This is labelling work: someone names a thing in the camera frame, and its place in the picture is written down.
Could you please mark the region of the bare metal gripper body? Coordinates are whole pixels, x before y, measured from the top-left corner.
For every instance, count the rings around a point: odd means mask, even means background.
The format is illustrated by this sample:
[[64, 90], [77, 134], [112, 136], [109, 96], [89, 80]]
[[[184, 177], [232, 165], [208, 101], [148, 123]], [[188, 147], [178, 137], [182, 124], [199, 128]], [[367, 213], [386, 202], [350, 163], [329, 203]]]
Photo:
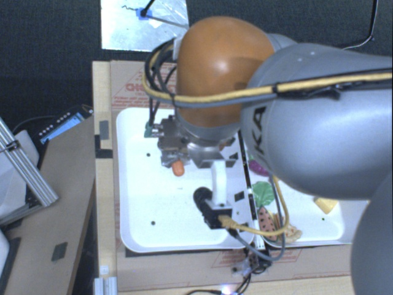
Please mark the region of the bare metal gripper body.
[[176, 162], [193, 162], [197, 168], [211, 168], [217, 162], [226, 162], [221, 154], [223, 139], [207, 138], [206, 130], [191, 131], [193, 126], [184, 125], [175, 117], [167, 117], [157, 125], [158, 148], [162, 151], [174, 151]]

